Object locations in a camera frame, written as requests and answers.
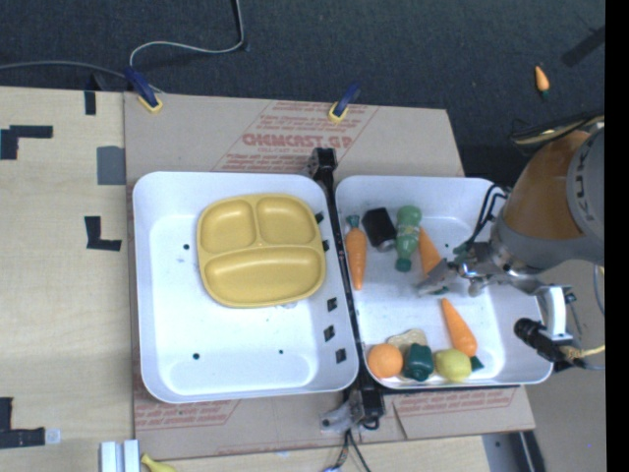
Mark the green plastic bottle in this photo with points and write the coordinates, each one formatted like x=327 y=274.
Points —
x=408 y=236

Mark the orange toy orange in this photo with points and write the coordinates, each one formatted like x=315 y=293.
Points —
x=384 y=361

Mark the yellow toy lemon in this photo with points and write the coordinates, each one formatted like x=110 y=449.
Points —
x=453 y=365

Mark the green toy pepper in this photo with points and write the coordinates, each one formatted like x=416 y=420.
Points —
x=418 y=362

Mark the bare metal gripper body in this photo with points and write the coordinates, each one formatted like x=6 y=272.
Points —
x=484 y=263

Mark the yellow divided plate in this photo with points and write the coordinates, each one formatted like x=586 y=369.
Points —
x=260 y=251

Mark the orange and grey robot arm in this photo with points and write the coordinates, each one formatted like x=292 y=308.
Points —
x=545 y=190

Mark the white plastic tray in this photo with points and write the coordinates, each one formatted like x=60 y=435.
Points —
x=236 y=352
x=408 y=308

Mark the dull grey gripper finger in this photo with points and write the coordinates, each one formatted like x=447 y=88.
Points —
x=444 y=268
x=432 y=287

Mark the thin black rod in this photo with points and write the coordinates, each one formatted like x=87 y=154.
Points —
x=346 y=283

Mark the orange toy carrot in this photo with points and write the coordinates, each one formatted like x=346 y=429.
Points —
x=356 y=253
x=459 y=330
x=541 y=79
x=428 y=251

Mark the black can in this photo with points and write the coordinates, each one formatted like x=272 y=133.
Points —
x=379 y=226

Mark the brown cardboard board red print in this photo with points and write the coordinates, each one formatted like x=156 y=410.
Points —
x=196 y=135

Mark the yellow banana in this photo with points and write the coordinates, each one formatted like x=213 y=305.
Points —
x=156 y=465

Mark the black cylinder on white bracket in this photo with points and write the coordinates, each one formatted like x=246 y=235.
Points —
x=540 y=337

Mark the tan toy bread slice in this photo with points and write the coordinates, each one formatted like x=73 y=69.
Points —
x=410 y=337

